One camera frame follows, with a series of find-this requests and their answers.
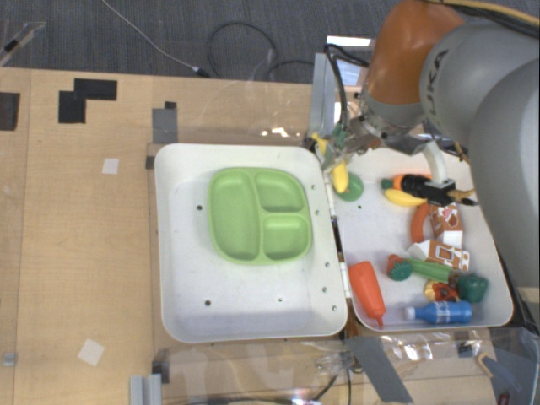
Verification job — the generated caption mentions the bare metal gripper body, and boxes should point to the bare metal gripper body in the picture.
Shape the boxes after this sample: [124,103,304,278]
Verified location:
[343,114,428,156]

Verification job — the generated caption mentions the yellow banana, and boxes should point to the yellow banana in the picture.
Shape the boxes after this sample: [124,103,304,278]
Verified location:
[384,188,428,208]
[311,132,350,194]

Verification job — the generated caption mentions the green round toy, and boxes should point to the green round toy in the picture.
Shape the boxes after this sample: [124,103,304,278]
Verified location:
[336,172,365,203]

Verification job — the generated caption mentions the orange carrot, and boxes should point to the orange carrot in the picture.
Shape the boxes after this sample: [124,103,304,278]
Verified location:
[381,173,432,192]

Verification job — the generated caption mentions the white plastic tray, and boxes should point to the white plastic tray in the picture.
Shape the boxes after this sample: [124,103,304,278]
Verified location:
[154,143,349,344]
[324,145,515,333]

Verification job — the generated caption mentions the thin black and white rod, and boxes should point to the thin black and white rod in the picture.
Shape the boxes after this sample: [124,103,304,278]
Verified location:
[322,170,354,338]

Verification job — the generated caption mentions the orange sausage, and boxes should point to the orange sausage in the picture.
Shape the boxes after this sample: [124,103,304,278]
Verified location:
[410,202,432,245]

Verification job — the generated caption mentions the green divided plate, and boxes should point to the green divided plate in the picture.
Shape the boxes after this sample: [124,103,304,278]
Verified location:
[207,166,314,266]

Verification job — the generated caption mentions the brown and white carton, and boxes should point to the brown and white carton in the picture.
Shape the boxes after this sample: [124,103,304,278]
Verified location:
[406,238,471,273]
[428,202,464,248]

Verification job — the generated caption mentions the red strawberry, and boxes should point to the red strawberry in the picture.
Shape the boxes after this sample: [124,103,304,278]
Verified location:
[386,254,413,282]

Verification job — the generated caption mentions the orange bottle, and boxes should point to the orange bottle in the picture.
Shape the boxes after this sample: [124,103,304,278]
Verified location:
[348,261,387,328]

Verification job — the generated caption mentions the green celery stick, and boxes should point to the green celery stick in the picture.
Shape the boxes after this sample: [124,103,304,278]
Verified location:
[403,257,455,284]

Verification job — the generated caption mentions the yellow and red pizza slice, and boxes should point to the yellow and red pizza slice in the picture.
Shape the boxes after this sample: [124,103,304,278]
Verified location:
[424,279,461,304]

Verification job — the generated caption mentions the green bell pepper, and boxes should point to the green bell pepper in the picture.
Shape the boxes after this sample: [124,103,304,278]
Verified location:
[456,273,489,304]

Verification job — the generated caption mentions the blue bottle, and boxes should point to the blue bottle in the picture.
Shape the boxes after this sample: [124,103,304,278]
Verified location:
[403,300,473,326]

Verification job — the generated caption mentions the black cylinder on white bracket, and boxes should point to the black cylinder on white bracket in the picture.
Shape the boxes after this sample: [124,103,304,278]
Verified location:
[400,140,457,207]

